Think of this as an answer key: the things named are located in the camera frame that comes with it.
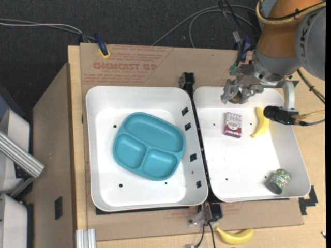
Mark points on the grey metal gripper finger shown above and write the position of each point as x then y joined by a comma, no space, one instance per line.
227,92
248,93

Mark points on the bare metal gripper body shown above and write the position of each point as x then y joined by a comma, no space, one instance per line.
266,77

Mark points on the small brown round object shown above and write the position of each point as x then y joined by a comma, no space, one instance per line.
235,99

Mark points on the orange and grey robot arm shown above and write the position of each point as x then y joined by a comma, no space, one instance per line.
279,35

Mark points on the small colourful carton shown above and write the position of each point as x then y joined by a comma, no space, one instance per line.
233,125

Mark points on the yellow banana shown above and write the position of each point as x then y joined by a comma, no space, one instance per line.
235,237
263,125

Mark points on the white plastic tray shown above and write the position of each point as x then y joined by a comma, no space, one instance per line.
144,195
240,169

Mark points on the brown cardboard board red print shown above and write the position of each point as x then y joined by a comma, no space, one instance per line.
144,66

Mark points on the green can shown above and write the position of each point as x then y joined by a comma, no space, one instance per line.
278,181

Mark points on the blue divided plate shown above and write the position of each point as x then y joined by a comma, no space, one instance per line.
148,146

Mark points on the black cylinder on white bracket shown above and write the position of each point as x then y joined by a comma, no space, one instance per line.
278,114

